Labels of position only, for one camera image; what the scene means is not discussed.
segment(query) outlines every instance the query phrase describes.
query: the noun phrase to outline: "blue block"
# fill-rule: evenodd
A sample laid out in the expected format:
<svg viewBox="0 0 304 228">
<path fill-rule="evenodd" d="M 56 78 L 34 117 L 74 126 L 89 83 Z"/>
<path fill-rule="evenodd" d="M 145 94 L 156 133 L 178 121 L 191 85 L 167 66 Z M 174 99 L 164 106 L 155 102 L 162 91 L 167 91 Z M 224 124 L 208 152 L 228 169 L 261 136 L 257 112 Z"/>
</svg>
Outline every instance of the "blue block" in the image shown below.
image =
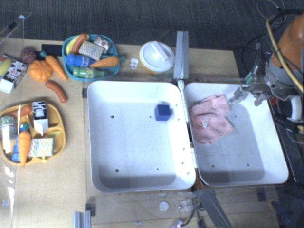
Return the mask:
<svg viewBox="0 0 304 228">
<path fill-rule="evenodd" d="M 171 116 L 170 107 L 167 104 L 158 104 L 154 113 L 157 121 L 167 121 Z"/>
</svg>

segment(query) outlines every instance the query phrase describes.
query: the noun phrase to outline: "blue basket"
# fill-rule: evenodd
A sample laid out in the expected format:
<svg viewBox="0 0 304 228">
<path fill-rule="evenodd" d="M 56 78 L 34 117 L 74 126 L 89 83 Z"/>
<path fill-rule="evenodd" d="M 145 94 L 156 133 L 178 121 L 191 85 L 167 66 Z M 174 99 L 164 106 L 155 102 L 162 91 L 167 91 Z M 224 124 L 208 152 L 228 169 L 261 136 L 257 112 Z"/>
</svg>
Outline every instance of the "blue basket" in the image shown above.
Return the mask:
<svg viewBox="0 0 304 228">
<path fill-rule="evenodd" d="M 101 59 L 102 58 L 105 58 L 105 57 L 109 57 L 109 56 L 117 56 L 118 57 L 118 52 L 117 52 L 117 49 L 116 49 L 116 46 L 115 44 L 113 43 L 113 41 L 109 38 L 109 37 L 106 37 L 106 36 L 102 36 L 102 35 L 94 35 L 94 34 L 90 34 L 89 35 L 89 39 L 88 41 L 89 42 L 93 42 L 95 40 L 95 38 L 97 36 L 100 36 L 100 37 L 103 37 L 104 39 L 110 41 L 112 43 L 112 47 L 111 49 L 108 51 L 108 53 L 106 55 L 102 55 Z M 103 79 L 107 79 L 107 78 L 110 78 L 112 76 L 114 76 L 115 74 L 118 73 L 119 71 L 119 67 L 120 67 L 120 63 L 118 63 L 118 65 L 116 66 L 113 66 L 113 67 L 103 67 L 103 71 L 106 70 L 107 71 L 107 76 L 105 77 L 98 77 L 98 78 L 80 78 L 80 77 L 76 77 L 73 75 L 73 69 L 74 69 L 74 66 L 69 66 L 66 64 L 66 59 L 67 59 L 67 56 L 66 56 L 66 45 L 67 43 L 69 43 L 73 38 L 75 38 L 76 36 L 71 36 L 69 37 L 68 39 L 65 40 L 65 42 L 63 43 L 63 46 L 62 46 L 62 58 L 63 58 L 63 65 L 65 67 L 65 70 L 66 70 L 66 73 L 73 79 L 75 80 L 79 80 L 79 81 L 97 81 L 97 80 L 103 80 Z"/>
</svg>

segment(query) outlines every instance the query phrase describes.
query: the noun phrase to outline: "hot dog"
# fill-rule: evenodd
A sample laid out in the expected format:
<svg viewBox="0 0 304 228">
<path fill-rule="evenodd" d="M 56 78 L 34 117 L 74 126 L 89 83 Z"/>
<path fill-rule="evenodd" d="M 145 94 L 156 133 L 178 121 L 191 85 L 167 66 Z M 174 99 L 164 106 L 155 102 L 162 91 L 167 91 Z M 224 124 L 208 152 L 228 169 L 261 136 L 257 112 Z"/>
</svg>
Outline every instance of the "hot dog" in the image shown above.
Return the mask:
<svg viewBox="0 0 304 228">
<path fill-rule="evenodd" d="M 67 95 L 66 93 L 63 91 L 63 89 L 54 81 L 52 80 L 48 80 L 45 84 L 45 86 L 51 90 L 53 90 L 57 96 L 59 97 L 59 100 L 61 103 L 65 103 L 67 102 Z"/>
<path fill-rule="evenodd" d="M 16 118 L 18 118 L 18 110 L 6 113 L 5 115 L 12 115 Z M 32 106 L 31 105 L 26 105 L 25 107 L 20 109 L 20 117 L 26 116 L 32 112 Z"/>
<path fill-rule="evenodd" d="M 75 41 L 73 47 L 72 47 L 72 53 L 73 54 L 78 54 L 79 48 L 81 44 L 87 39 L 87 34 L 82 33 L 77 40 Z"/>
</svg>

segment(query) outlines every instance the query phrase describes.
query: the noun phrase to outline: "yellow tray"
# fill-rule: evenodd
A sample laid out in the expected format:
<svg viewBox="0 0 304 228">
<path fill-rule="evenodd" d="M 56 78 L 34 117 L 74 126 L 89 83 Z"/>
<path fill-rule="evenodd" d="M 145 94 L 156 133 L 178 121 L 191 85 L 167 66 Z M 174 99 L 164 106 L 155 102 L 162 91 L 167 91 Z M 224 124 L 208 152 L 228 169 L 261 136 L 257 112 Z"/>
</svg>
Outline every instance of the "yellow tray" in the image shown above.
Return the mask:
<svg viewBox="0 0 304 228">
<path fill-rule="evenodd" d="M 27 105 L 31 105 L 31 104 L 23 104 L 23 105 L 21 105 L 21 108 L 23 108 Z M 18 107 L 19 107 L 19 105 L 7 108 L 2 113 L 0 113 L 0 118 L 3 115 L 5 115 L 6 113 L 17 110 Z M 56 157 L 58 154 L 60 154 L 64 150 L 64 148 L 66 146 L 66 132 L 65 132 L 65 128 L 64 128 L 64 125 L 63 125 L 63 122 L 62 122 L 62 118 L 59 114 L 59 111 L 51 104 L 47 104 L 47 116 L 48 116 L 49 128 L 44 133 L 44 136 L 47 135 L 48 133 L 52 132 L 52 131 L 56 131 L 56 130 L 61 131 L 61 134 L 54 141 L 53 156 L 46 157 L 46 159 L 49 160 L 49 159 L 52 159 L 52 158 Z M 31 133 L 32 139 L 43 138 L 43 136 L 41 136 L 41 134 L 38 133 L 34 129 L 33 112 L 31 112 L 30 114 L 20 118 L 20 125 L 25 124 L 25 123 L 30 124 L 29 132 Z M 13 151 L 14 142 L 15 142 L 15 140 L 11 140 L 12 151 Z M 2 146 L 2 141 L 0 141 L 0 149 L 1 149 L 1 154 L 2 154 L 3 158 L 7 162 L 9 162 L 11 164 L 21 165 L 19 162 L 14 162 L 14 161 L 11 160 L 12 153 L 8 153 L 8 154 L 5 153 L 5 151 L 3 149 L 3 146 Z M 27 165 L 28 164 L 35 164 L 35 163 L 39 163 L 39 162 L 42 162 L 42 161 L 43 160 L 40 157 L 28 157 L 26 164 Z"/>
</svg>

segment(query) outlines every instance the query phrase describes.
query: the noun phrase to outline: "folded towel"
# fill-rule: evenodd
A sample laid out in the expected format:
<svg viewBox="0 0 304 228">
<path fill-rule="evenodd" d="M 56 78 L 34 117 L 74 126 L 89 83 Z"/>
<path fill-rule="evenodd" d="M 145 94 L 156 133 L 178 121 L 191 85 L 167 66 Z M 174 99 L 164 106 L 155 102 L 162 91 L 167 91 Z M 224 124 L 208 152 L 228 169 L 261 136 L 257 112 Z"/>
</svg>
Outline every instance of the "folded towel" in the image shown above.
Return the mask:
<svg viewBox="0 0 304 228">
<path fill-rule="evenodd" d="M 199 143 L 213 143 L 232 131 L 225 116 L 230 112 L 225 95 L 211 95 L 190 110 L 193 138 Z"/>
</svg>

